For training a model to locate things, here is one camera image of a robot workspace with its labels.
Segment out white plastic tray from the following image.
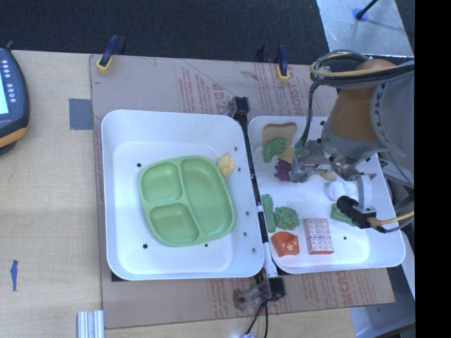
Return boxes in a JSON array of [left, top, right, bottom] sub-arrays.
[[101, 109, 266, 282], [247, 115, 407, 275]]

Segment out orange box with yellow star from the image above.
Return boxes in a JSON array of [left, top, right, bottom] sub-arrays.
[[270, 230, 301, 258]]

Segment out thin black and white rod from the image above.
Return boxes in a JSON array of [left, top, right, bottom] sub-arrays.
[[240, 117, 278, 278]]

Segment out yellow toy cheese slice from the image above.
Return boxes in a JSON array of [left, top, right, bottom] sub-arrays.
[[278, 146, 297, 165]]

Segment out green toy vegetable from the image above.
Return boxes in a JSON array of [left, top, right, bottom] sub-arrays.
[[330, 202, 357, 227]]

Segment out brown cardboard board red print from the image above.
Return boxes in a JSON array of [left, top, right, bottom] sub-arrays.
[[89, 54, 397, 330]]

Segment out green toy cucumber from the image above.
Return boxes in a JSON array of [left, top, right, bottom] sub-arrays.
[[261, 193, 277, 234]]

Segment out black block with thin wires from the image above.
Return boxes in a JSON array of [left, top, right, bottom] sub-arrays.
[[233, 275, 286, 311], [228, 96, 251, 120]]

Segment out pink carton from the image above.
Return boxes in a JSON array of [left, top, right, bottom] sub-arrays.
[[302, 218, 335, 256]]

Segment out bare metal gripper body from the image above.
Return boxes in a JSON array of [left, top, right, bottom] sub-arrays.
[[299, 139, 357, 183]]

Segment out green divided plate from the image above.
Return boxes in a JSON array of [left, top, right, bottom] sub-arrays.
[[138, 155, 236, 248]]

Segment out black cylinder on white bracket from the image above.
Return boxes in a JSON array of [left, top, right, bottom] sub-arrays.
[[335, 173, 378, 230]]

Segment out yellow toy biscuit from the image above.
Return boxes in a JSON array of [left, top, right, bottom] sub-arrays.
[[216, 153, 236, 177]]

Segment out brown toy bread slice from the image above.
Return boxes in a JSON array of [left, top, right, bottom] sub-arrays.
[[261, 122, 298, 147]]

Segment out white toy lump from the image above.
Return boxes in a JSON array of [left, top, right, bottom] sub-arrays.
[[323, 180, 359, 202]]

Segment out green toy grapes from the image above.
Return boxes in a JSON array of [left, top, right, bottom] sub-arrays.
[[263, 137, 288, 164]]

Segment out green toy broccoli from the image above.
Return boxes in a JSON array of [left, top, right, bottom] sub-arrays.
[[273, 206, 301, 231]]

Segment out purple toy grapes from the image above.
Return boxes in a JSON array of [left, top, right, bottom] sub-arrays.
[[273, 158, 294, 183]]

